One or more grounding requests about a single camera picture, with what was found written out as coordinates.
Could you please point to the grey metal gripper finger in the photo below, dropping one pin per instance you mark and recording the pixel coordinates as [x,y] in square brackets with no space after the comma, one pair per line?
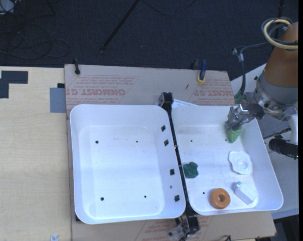
[243,119]
[232,117]

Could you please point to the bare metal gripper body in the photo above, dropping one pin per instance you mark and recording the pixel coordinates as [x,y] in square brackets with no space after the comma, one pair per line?
[253,106]

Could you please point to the light green grapes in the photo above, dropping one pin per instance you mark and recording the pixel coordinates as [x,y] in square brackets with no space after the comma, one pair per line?
[233,135]

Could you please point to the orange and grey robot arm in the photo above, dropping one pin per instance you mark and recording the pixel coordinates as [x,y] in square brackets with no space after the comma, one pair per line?
[283,66]

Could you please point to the white fried egg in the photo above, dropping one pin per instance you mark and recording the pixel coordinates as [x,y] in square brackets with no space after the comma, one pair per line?
[240,162]

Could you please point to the white plastic tray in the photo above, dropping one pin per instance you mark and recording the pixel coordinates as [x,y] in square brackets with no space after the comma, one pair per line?
[121,169]
[211,159]

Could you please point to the white printed paper label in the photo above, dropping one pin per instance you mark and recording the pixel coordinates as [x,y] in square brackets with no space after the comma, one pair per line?
[182,102]

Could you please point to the dark green broccoli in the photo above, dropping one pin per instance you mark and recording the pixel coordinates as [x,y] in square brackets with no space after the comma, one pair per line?
[190,170]

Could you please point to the thin black rod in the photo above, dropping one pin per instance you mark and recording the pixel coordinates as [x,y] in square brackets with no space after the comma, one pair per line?
[177,157]

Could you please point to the white plastic bottle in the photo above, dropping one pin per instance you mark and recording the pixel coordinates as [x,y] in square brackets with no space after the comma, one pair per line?
[245,193]

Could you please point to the orange doughnut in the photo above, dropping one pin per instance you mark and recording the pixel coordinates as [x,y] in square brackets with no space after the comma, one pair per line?
[214,201]

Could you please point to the brown cardboard board red print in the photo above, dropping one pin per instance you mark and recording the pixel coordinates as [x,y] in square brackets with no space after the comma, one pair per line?
[131,89]

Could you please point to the black cylinder on white bracket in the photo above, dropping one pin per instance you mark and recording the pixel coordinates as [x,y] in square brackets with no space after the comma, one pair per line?
[283,148]

